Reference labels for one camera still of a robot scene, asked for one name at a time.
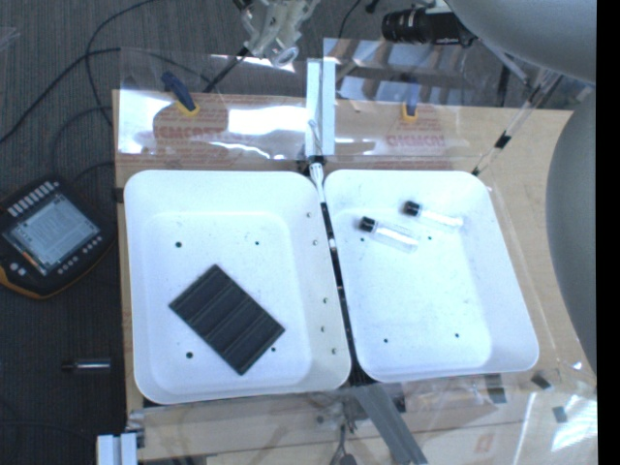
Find clear vial with black cap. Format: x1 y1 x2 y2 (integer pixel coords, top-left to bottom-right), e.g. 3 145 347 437
356 215 420 254
401 200 465 233

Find black ribbed rectangular pad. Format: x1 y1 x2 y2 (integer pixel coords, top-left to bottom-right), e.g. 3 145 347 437
168 263 287 377

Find brown cardboard board red print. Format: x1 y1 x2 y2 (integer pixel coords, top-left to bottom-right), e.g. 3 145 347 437
111 89 598 465

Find black cylinder on white bracket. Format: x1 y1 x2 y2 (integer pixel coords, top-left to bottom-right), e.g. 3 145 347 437
381 0 479 48

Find dark metal cylinder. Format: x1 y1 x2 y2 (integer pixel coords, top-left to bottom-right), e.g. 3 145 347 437
60 357 112 373

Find white plastic tray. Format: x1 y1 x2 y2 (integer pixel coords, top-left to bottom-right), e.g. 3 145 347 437
322 168 541 385
123 170 353 406

